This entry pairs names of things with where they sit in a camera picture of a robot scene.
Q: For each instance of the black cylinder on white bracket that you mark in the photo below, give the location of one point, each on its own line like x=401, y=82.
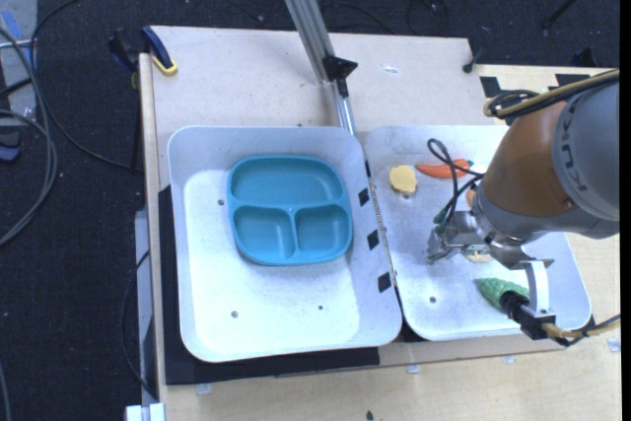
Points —
x=537, y=286

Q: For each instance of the orange carrot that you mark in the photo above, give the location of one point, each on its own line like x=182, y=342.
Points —
x=436, y=169

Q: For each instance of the white plastic tray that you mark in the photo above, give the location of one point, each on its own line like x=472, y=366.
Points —
x=276, y=301
x=434, y=310

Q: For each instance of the blue divided plate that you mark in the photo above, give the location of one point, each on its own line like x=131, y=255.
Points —
x=288, y=212

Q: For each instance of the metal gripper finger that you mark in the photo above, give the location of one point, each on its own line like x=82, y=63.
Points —
x=451, y=251
x=433, y=247

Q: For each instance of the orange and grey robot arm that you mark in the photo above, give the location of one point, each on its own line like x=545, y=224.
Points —
x=537, y=162

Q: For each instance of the green grapes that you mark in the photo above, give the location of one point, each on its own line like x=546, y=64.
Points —
x=493, y=290

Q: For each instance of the pale wood board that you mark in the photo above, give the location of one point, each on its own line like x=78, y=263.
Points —
x=256, y=79

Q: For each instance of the tan biscuit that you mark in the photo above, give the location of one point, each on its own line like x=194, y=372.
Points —
x=477, y=256

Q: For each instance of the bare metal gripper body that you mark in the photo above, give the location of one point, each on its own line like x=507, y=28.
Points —
x=463, y=231

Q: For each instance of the yellow biscuit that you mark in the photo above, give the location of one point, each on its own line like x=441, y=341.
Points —
x=402, y=179

